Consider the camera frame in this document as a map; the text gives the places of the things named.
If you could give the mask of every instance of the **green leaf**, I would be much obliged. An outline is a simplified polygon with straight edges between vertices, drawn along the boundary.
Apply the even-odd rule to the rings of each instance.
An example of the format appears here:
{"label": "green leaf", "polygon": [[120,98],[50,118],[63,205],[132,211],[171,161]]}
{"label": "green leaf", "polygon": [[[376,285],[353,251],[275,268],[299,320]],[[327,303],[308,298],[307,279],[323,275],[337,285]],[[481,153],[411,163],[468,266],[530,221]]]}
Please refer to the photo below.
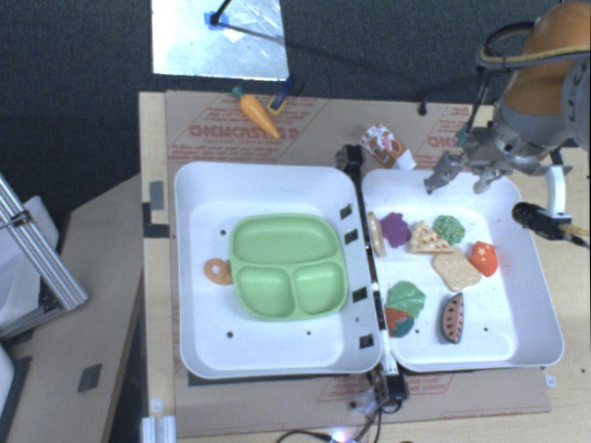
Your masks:
{"label": "green leaf", "polygon": [[388,291],[386,306],[402,310],[417,319],[425,305],[425,295],[412,282],[400,281]]}

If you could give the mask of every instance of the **green divided plate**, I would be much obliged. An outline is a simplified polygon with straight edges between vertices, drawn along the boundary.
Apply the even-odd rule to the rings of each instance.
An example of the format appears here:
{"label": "green divided plate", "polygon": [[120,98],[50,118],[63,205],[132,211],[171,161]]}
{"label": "green divided plate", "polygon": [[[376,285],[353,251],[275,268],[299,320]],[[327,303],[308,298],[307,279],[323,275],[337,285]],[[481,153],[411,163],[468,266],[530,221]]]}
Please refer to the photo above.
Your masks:
{"label": "green divided plate", "polygon": [[302,320],[339,310],[347,297],[341,242],[322,218],[305,214],[248,217],[230,235],[238,299],[263,320]]}

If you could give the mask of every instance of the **orange carrot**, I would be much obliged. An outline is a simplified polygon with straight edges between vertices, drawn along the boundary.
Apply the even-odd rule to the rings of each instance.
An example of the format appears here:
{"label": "orange carrot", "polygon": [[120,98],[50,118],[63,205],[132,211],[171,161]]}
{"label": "orange carrot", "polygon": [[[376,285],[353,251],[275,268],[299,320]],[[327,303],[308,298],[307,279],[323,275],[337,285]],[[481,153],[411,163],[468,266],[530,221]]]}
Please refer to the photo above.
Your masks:
{"label": "orange carrot", "polygon": [[266,133],[269,133],[273,138],[279,139],[279,131],[277,131],[275,124],[267,115],[267,112],[257,100],[257,97],[245,94],[241,87],[234,87],[232,93],[240,99],[240,108],[250,121]]}

